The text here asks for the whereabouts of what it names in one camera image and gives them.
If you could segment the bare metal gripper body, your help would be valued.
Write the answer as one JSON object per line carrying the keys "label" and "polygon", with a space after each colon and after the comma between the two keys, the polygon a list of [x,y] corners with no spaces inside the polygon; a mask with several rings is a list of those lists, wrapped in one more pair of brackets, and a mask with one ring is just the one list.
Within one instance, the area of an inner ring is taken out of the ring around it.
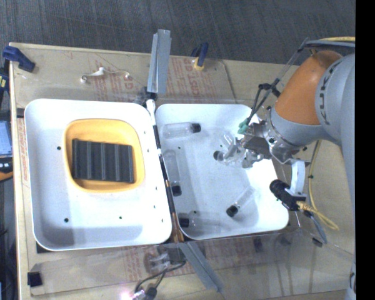
{"label": "bare metal gripper body", "polygon": [[242,145],[266,159],[273,157],[281,164],[289,163],[301,149],[283,138],[267,120],[252,122],[244,133]]}

